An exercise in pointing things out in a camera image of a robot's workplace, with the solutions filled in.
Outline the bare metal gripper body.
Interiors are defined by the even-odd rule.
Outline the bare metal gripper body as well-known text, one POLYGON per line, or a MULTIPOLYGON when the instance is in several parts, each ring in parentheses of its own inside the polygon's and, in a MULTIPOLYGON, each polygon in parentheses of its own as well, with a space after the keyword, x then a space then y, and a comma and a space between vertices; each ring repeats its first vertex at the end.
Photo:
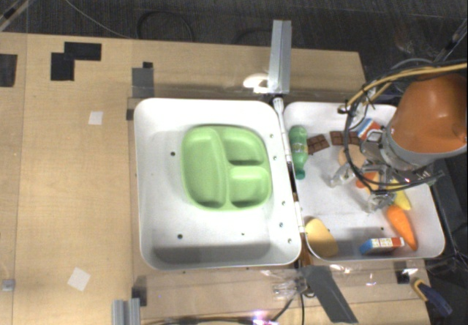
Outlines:
POLYGON ((385 130, 369 130, 360 142, 360 152, 365 157, 360 172, 369 186, 402 188, 402 159, 385 130))

